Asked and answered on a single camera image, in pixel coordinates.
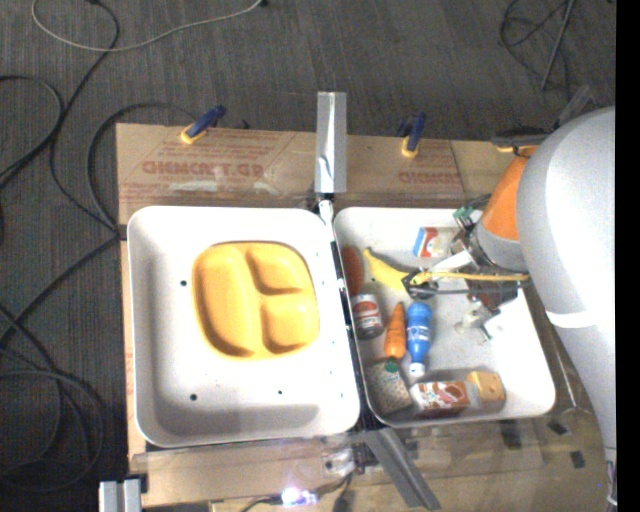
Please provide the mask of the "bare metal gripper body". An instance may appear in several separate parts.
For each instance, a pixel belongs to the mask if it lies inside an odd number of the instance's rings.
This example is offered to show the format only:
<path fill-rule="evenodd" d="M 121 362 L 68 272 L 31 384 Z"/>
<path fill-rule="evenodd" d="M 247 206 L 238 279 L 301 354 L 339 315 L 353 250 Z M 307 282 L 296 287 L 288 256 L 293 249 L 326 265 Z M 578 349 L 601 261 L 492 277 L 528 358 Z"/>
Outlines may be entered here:
<path fill-rule="evenodd" d="M 494 263 L 480 247 L 477 237 L 459 230 L 450 246 L 452 256 L 464 256 L 466 261 L 455 268 L 455 272 L 466 274 L 471 299 L 478 300 L 490 311 L 497 311 L 504 303 L 518 296 L 521 279 L 516 272 L 506 270 Z"/>

